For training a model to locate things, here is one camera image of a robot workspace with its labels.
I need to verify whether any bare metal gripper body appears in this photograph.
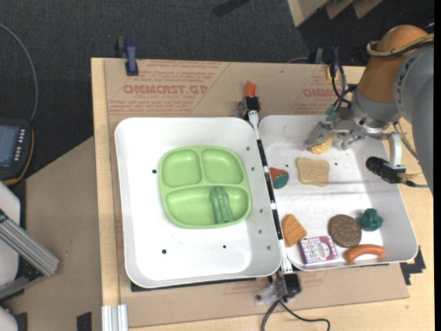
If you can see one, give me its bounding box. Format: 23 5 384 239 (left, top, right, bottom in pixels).
329 107 394 140

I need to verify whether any yellow ridged toy food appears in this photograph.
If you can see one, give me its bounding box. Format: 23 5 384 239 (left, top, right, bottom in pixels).
309 134 334 155

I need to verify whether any tan toy bread slice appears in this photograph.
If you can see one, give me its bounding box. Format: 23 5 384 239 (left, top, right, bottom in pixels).
296 157 331 188

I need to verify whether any red and teal toy food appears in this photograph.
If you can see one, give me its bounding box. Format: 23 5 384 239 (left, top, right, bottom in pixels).
269 167 290 190

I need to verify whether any white plastic tray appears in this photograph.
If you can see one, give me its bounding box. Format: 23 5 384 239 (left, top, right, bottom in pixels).
114 117 283 289
258 114 420 272

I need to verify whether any thin black and white rod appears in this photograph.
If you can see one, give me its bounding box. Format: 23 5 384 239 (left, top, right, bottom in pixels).
248 110 294 273

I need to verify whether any green toy broccoli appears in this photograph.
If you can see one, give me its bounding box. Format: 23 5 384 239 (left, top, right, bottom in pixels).
359 208 384 232

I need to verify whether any brown round toy biscuit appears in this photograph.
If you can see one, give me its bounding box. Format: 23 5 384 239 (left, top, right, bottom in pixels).
327 214 362 248

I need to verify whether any orange toy waffle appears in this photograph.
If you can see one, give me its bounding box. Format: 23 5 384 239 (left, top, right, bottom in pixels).
280 214 307 248

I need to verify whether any orange toy sausage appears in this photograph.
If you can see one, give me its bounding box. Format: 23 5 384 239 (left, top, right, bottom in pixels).
344 243 385 263

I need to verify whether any purple and white small carton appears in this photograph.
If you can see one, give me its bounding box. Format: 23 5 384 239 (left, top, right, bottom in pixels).
298 235 339 265

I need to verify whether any green toy asparagus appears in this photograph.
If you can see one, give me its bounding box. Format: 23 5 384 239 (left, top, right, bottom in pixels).
209 185 235 224

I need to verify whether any brown cardboard board, red print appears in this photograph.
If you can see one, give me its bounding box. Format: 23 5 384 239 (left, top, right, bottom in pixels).
103 59 411 329

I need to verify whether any green divided plate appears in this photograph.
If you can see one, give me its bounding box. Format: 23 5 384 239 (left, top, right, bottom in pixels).
158 146 252 230

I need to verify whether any black cylinder on white bracket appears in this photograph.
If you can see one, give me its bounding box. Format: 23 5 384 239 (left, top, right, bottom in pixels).
365 132 408 185

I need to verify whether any black block with thin wires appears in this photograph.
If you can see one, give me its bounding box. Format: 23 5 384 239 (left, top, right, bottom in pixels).
275 272 303 303
237 96 262 119

